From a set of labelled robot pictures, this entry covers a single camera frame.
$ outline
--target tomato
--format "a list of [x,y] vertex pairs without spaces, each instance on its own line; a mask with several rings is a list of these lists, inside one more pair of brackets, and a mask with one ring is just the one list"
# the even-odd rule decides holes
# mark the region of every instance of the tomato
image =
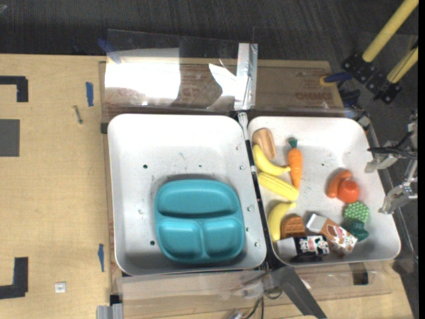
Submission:
[[357,183],[345,179],[339,184],[337,197],[343,202],[352,203],[359,199],[360,189]]

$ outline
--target wooden surface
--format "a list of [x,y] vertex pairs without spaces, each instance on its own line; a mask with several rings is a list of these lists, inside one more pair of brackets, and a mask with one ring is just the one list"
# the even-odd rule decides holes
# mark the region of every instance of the wooden surface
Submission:
[[[15,87],[0,85],[0,118],[21,120],[20,156],[0,158],[0,283],[11,284],[15,257],[29,258],[29,291],[24,298],[0,300],[2,319],[95,318],[97,305],[109,301],[98,67],[104,59],[0,54],[0,75],[29,79],[29,103],[16,103]],[[86,100],[87,81],[94,85],[93,107]],[[105,272],[99,244],[104,245]],[[389,293],[320,301],[323,311],[329,318],[412,318],[399,275],[389,265],[385,268]],[[56,294],[54,284],[60,281],[66,281],[67,290]],[[292,304],[265,311],[265,318],[299,315]]]

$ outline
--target teal plate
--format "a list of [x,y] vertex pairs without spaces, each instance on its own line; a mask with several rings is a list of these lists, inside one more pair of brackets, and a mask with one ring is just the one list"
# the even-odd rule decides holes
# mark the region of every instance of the teal plate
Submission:
[[161,251],[178,263],[228,261],[245,241],[236,192],[211,179],[164,184],[155,197],[155,230]]

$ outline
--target dark background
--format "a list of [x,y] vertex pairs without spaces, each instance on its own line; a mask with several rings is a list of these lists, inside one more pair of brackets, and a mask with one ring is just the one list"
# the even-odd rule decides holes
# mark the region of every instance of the dark background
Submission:
[[[354,51],[364,51],[403,0],[0,0],[0,53],[103,55],[98,38],[108,29],[165,33],[259,44],[264,59],[327,60],[334,72]],[[393,36],[374,63],[389,72],[418,39],[418,9]],[[418,107],[418,65],[400,81],[389,105],[356,82],[358,105],[369,112],[379,142],[400,140]],[[388,169],[401,182],[406,162]],[[418,203],[395,215],[403,250],[402,275],[418,317]],[[411,263],[416,255],[416,262]]]

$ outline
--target yellow corn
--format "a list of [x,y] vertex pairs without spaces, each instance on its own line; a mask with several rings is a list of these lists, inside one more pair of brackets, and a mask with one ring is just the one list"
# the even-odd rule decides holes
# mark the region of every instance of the yellow corn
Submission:
[[258,183],[290,201],[295,201],[298,198],[299,191],[294,185],[269,173],[260,172]]

